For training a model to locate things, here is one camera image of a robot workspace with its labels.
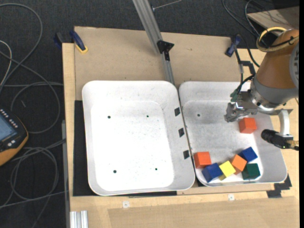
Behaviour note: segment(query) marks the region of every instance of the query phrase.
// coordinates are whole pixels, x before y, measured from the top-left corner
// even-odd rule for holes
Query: plastic tray
[[[258,113],[257,130],[251,134],[239,132],[238,122],[224,120],[230,94],[239,83],[233,82],[186,82],[179,88],[180,103],[192,153],[209,151],[211,161],[221,164],[247,147],[252,147],[258,158],[261,176],[256,180],[243,180],[242,174],[231,175],[220,181],[206,182],[202,169],[195,169],[199,181],[206,186],[238,185],[247,183],[282,182],[287,169],[281,150],[261,138],[264,129],[273,129],[270,116]],[[245,84],[242,90],[249,88]]]
[[[195,173],[177,89],[91,81],[82,91],[88,180],[98,195],[185,190]]]

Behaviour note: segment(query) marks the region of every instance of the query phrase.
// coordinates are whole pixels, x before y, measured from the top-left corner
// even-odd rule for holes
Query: cube
[[[246,164],[244,170],[242,171],[242,176],[244,180],[254,180],[261,175],[258,164]]]
[[[195,168],[204,168],[211,165],[211,158],[209,152],[197,152],[194,154]]]
[[[253,133],[257,129],[256,120],[252,117],[244,117],[238,126],[241,133]]]
[[[241,173],[246,164],[247,161],[245,159],[243,159],[242,157],[240,157],[238,154],[236,154],[231,160],[230,160],[232,166],[234,167],[234,169],[236,169],[236,172],[234,173],[235,175],[238,175],[239,173]]]
[[[232,174],[234,174],[236,172],[236,169],[234,169],[234,167],[232,166],[232,164],[230,163],[230,161],[226,161],[224,163],[222,163],[219,168],[222,170],[223,175],[221,175],[219,177],[219,179],[222,181],[225,178],[227,178],[228,176],[231,176]]]
[[[206,166],[202,170],[202,173],[203,173],[207,182],[211,182],[212,180],[214,180],[214,179],[218,178],[219,176],[223,175],[223,172],[222,172],[222,170],[220,169],[220,167],[217,163]]]
[[[255,151],[252,149],[252,147],[249,147],[247,149],[244,149],[242,152],[240,152],[238,154],[240,157],[242,157],[243,159],[245,159],[247,162],[251,162],[254,159],[257,158],[257,154],[255,153]]]

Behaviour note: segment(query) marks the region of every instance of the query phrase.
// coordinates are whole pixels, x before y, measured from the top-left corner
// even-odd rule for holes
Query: dark green cube
[[[260,169],[256,163],[246,164],[244,170],[242,171],[242,176],[244,180],[253,180],[261,175]]]

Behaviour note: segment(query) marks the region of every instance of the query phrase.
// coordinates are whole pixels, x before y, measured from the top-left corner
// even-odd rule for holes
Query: orange block
[[[194,154],[194,163],[196,168],[204,168],[211,165],[209,152],[197,152]]]
[[[243,159],[242,157],[240,157],[238,154],[236,154],[231,160],[230,160],[232,166],[234,167],[234,169],[236,169],[236,172],[234,173],[235,175],[241,173],[246,164],[247,161],[245,159]]]
[[[244,117],[238,125],[241,133],[253,133],[257,129],[256,120],[252,117]]]

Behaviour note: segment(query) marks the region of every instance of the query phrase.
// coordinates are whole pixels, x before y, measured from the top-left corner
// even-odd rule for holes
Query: black floor
[[[177,0],[150,0],[154,7]],[[163,32],[188,33],[213,36],[233,36],[241,33],[251,48],[255,48],[255,36],[247,23],[244,0],[224,0],[242,25],[225,11],[221,0],[182,0],[174,5],[159,8],[155,15]],[[287,8],[299,5],[299,0],[255,0],[262,8],[249,5],[248,12]],[[40,73],[49,82],[62,83],[61,51],[55,46],[53,36],[61,32],[65,41],[70,41],[68,32],[73,26],[92,26],[118,29],[143,29],[132,0],[0,0],[1,4],[18,3],[31,7],[43,22],[41,41],[24,65]],[[10,45],[13,59],[22,61],[31,51],[39,37],[39,21],[34,13],[20,6],[0,5],[0,40]],[[8,54],[0,43],[0,51]],[[0,82],[5,75],[9,61],[0,56]],[[29,70],[19,67],[7,80],[7,85],[32,84],[42,81]],[[59,114],[58,121],[49,131],[30,134],[26,147],[46,147],[62,139],[61,123],[65,118],[63,87],[54,86],[60,100],[58,113],[54,92],[47,86],[26,89],[16,99],[21,88],[5,87],[0,92],[0,105],[10,108],[20,117],[31,132],[50,127]],[[59,169],[59,181],[52,193],[64,191],[62,146],[51,150]],[[10,176],[17,161],[0,167],[0,206],[11,193]],[[48,194],[54,179],[54,164],[44,154],[27,158],[20,166],[16,190],[27,198]],[[25,201],[16,194],[8,202],[10,206],[0,208],[0,228],[32,227],[47,199]],[[64,195],[52,196],[38,219],[36,227],[65,227]]]

